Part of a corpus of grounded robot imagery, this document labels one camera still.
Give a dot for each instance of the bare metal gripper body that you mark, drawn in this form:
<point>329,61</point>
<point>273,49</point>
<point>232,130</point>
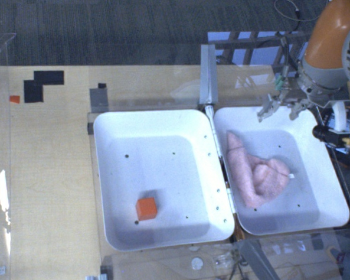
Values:
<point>315,96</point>

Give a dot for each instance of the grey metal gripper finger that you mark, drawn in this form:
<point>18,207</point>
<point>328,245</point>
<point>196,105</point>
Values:
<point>266,108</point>
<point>298,108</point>

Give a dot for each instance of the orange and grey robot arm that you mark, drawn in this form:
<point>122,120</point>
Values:
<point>328,35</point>

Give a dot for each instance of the long pink plush tube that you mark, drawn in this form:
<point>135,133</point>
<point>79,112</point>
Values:
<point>240,168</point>

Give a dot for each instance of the curled pink plush tube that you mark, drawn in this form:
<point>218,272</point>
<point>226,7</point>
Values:
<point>273,174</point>

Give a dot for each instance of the white plastic tray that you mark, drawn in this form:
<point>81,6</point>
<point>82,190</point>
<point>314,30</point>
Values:
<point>162,178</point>
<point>311,187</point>

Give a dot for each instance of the orange cube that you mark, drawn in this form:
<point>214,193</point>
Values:
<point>146,208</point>

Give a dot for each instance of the black cylinder on white bracket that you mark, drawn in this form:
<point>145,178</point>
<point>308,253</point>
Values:
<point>338,117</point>

